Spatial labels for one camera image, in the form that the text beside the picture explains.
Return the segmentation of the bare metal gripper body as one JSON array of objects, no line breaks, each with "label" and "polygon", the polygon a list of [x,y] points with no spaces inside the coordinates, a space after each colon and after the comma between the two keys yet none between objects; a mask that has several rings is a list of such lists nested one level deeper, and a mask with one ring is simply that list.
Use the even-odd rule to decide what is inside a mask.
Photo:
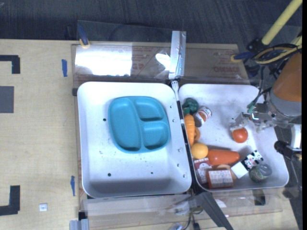
[{"label": "bare metal gripper body", "polygon": [[289,125],[289,119],[279,113],[274,106],[269,103],[257,103],[251,111],[251,119],[255,125],[260,123],[270,123],[275,126],[286,128]]}]

